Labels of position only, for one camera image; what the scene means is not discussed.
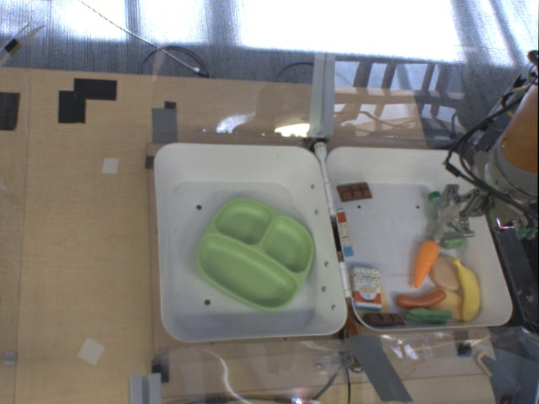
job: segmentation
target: wooden surface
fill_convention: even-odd
[[[89,100],[86,124],[58,124],[58,92],[72,91],[74,77],[117,80],[117,100]],[[228,384],[242,391],[272,389],[284,380],[315,391],[325,383],[328,376],[315,362],[331,348],[320,343],[193,346],[171,340],[155,308],[158,284],[152,284],[150,262],[145,158],[152,108],[176,102],[182,141],[299,144],[273,130],[286,106],[307,112],[309,87],[1,69],[0,91],[22,94],[18,129],[0,132],[0,351],[15,347],[19,353],[16,367],[0,366],[2,404],[126,403],[130,375],[148,374],[161,347],[168,348],[175,376],[163,387],[171,399],[225,391],[225,371]],[[409,101],[405,106],[408,113],[398,117],[417,125]],[[251,120],[235,133],[215,134],[224,119],[245,115]],[[119,159],[117,173],[102,173],[105,158]],[[77,356],[87,338],[104,346],[97,364]],[[437,363],[432,359],[414,370],[419,377],[404,374],[427,394],[443,383],[432,383],[429,372],[458,377],[464,367],[471,370],[466,384],[478,380],[470,390],[478,397],[490,392],[472,361],[454,351],[443,360],[437,371],[429,368]],[[376,402],[365,377],[355,381],[358,394]],[[323,402],[345,402],[342,391],[336,382]]]

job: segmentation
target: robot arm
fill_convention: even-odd
[[[465,237],[473,237],[471,216],[486,215],[496,231],[515,229],[520,238],[537,234],[537,51],[528,54],[531,67],[523,81],[519,77],[502,97],[501,108],[468,131],[449,150],[446,169],[475,186],[465,194],[457,184],[447,185],[442,194],[433,193],[430,201],[436,208],[431,229],[442,245],[456,247]],[[506,100],[516,96],[510,103]],[[487,151],[475,154],[474,166],[464,159],[470,140],[486,130],[502,114],[518,106],[508,127]],[[462,169],[451,164],[458,154]]]

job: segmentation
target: small juice box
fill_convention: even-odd
[[[352,299],[356,310],[382,309],[380,271],[376,268],[354,266],[351,269]]]

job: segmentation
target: hot dog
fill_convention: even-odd
[[[440,304],[445,298],[446,292],[443,289],[436,289],[419,298],[399,295],[397,297],[397,305],[402,308],[430,308],[431,306]]]

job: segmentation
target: toy banana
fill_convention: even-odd
[[[469,268],[466,268],[459,259],[453,263],[458,271],[458,279],[464,291],[464,302],[462,303],[462,320],[469,322],[475,319],[481,306],[481,293],[479,292],[478,278]]]

